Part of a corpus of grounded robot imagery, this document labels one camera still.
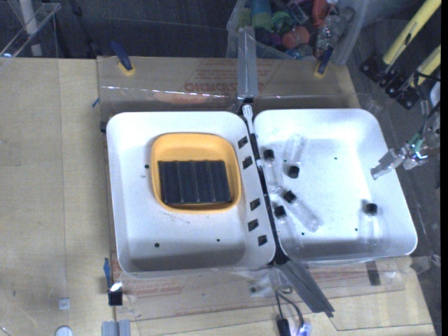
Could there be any black ribbed square pad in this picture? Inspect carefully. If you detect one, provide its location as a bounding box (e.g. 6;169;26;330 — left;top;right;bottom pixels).
157;159;232;205

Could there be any yellow bowl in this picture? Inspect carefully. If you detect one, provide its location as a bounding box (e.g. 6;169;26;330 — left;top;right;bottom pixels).
150;132;242;215

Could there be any clear plastic bottle black cap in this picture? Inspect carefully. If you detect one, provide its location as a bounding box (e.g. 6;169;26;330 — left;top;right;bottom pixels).
262;148;283;194
282;190;321;233
358;201;384;246
282;134;309;180
273;204;304;250

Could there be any brown cardboard board red print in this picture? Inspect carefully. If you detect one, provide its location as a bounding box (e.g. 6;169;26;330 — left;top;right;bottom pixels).
96;55;437;336

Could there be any white plastic tray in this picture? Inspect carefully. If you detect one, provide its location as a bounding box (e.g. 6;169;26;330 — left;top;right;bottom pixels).
106;111;277;273
251;108;419;263

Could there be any thin black and white rod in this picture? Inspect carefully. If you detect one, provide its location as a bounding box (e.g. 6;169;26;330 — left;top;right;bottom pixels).
241;104;285;264

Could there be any clear plastic bin of toys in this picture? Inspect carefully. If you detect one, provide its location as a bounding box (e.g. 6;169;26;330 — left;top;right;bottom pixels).
225;0;372;67

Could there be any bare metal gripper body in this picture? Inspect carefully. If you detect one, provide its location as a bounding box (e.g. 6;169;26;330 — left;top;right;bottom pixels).
407;116;442;161

